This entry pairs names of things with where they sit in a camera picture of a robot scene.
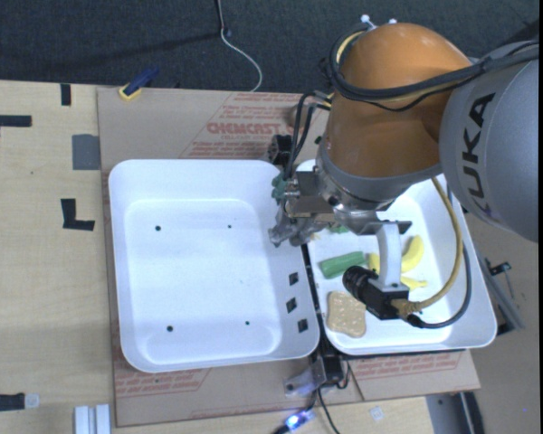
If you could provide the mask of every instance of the gray floor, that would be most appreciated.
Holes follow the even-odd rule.
[[[525,328],[498,335],[472,351],[481,389],[475,392],[486,434],[541,432],[539,379],[538,244],[468,217],[477,251],[491,264],[507,261],[508,275]],[[498,277],[509,292],[503,274]]]

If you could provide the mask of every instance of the cardboard box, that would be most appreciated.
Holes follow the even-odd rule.
[[[308,359],[150,374],[131,367],[120,350],[108,178],[127,159],[265,159],[275,134],[290,134],[300,94],[144,89],[132,101],[117,88],[97,88],[103,211],[110,292],[117,425],[298,410],[306,397],[287,397],[283,382]],[[315,156],[328,113],[317,111],[300,160]],[[350,363],[353,381],[326,395],[328,404],[375,401],[480,387],[469,351],[378,356]]]

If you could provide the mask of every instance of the light wood surface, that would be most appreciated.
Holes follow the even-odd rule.
[[[0,433],[72,432],[75,406],[113,406],[109,299],[99,171],[72,170],[73,135],[98,135],[94,86],[0,81],[0,114],[31,127],[0,133],[0,394],[37,393],[40,407],[0,412]],[[94,231],[64,230],[61,199]],[[375,420],[379,407],[384,418]],[[425,398],[330,407],[343,434],[432,434]],[[321,409],[299,430],[332,432]],[[273,432],[289,412],[193,420],[113,432]]]

